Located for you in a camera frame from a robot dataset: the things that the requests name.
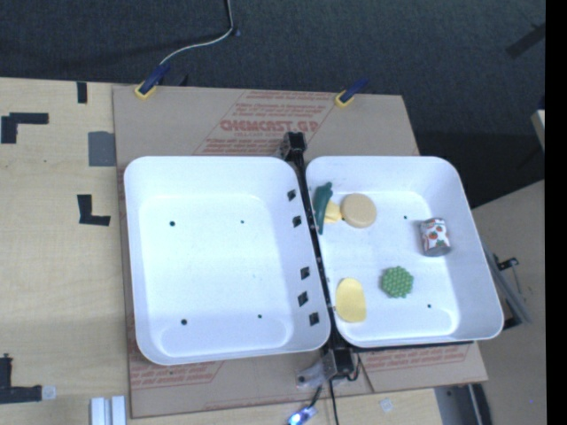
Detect brown cardboard board red print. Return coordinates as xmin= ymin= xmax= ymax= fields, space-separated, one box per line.
xmin=111 ymin=84 xmax=490 ymax=420

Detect small can with strawberry print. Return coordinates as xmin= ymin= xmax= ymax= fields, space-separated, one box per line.
xmin=419 ymin=217 xmax=453 ymax=258

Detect white plastic tray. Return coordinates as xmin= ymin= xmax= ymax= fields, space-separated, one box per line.
xmin=305 ymin=155 xmax=505 ymax=349
xmin=122 ymin=155 xmax=332 ymax=367

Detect tan round biscuit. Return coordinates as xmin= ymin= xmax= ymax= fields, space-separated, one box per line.
xmin=339 ymin=192 xmax=377 ymax=229

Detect yellow oval toy food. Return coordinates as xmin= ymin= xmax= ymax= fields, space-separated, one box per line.
xmin=335 ymin=277 xmax=368 ymax=324

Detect black block with thin wires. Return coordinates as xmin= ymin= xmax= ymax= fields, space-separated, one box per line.
xmin=319 ymin=345 xmax=361 ymax=382

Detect green round grapes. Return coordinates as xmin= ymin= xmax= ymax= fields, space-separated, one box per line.
xmin=380 ymin=266 xmax=416 ymax=299

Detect green and yellow toy corn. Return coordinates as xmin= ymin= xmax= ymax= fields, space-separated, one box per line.
xmin=313 ymin=182 xmax=343 ymax=236

